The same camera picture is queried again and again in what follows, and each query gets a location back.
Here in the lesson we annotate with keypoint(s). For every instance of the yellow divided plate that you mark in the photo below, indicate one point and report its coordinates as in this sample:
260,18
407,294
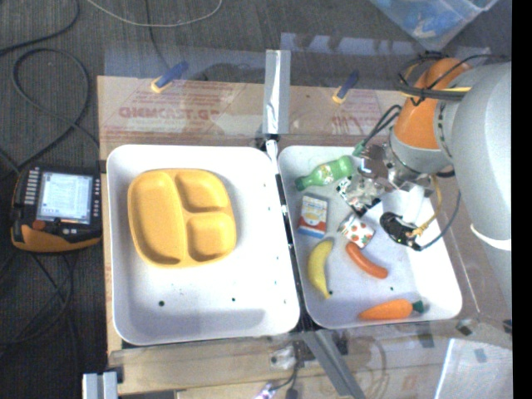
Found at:
158,218

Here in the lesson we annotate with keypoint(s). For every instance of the yellow banana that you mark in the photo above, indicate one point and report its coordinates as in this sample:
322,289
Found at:
318,264

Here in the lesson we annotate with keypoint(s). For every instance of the clear plastic storage bin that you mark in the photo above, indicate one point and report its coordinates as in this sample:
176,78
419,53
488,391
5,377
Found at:
428,2

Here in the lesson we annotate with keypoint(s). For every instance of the black cylinder on white bracket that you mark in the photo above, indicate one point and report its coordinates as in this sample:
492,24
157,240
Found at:
397,227

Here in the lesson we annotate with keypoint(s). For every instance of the white plastic tray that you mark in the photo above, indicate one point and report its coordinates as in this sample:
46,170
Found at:
249,264
415,272

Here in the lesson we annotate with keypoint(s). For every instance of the brown cardboard board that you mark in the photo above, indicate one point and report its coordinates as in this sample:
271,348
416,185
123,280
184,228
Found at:
174,110

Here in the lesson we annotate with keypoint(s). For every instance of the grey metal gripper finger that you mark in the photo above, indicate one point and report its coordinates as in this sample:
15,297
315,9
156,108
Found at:
377,188
357,187

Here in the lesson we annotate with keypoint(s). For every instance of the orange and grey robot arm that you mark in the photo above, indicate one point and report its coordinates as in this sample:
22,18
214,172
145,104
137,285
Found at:
478,139

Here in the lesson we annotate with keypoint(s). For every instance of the black and white carton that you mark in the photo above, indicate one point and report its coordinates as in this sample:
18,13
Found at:
365,207

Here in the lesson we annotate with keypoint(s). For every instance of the white can with strawberries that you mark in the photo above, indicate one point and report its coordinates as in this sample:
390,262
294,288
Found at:
359,232

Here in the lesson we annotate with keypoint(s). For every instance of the orange carrot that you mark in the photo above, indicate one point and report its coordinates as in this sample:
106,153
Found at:
386,310

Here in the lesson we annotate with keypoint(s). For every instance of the orange sausage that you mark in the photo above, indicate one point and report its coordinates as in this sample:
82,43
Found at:
365,262

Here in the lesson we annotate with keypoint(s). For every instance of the white blue and red carton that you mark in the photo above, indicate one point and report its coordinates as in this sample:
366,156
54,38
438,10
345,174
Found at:
312,216

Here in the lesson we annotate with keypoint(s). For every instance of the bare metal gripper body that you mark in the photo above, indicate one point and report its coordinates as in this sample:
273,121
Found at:
376,162

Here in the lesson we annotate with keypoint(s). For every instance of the green plastic bottle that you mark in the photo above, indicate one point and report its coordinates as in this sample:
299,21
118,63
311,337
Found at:
326,173

